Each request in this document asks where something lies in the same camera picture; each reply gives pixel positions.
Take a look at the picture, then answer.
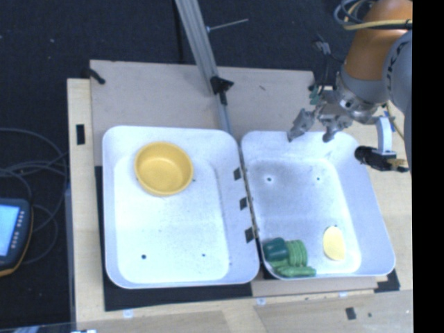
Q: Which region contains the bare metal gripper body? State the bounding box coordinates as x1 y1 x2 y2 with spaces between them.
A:
314 87 382 131

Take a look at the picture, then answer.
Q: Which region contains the white plastic tray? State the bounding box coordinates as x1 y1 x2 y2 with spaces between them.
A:
239 130 397 281
101 125 261 289

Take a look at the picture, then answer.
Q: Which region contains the thin black and white rod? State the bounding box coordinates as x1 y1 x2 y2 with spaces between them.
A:
237 143 262 253

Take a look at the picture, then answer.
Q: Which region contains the brown cardboard board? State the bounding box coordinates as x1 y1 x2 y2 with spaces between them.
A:
89 59 382 298

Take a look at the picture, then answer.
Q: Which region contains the yellow toy lemon slice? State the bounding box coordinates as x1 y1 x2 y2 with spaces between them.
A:
323 225 347 262

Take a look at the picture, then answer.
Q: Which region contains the light green ribbed toy vegetable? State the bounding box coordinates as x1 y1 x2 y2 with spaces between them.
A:
285 239 309 267

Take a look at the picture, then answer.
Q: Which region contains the yellow bowl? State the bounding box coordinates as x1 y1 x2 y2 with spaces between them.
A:
133 141 194 197

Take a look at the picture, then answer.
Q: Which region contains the green toy pea pod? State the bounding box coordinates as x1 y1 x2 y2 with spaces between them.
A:
275 265 317 278

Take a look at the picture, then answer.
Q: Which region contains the black cylinder on white bracket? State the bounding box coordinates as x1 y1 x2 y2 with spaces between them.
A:
354 115 398 171

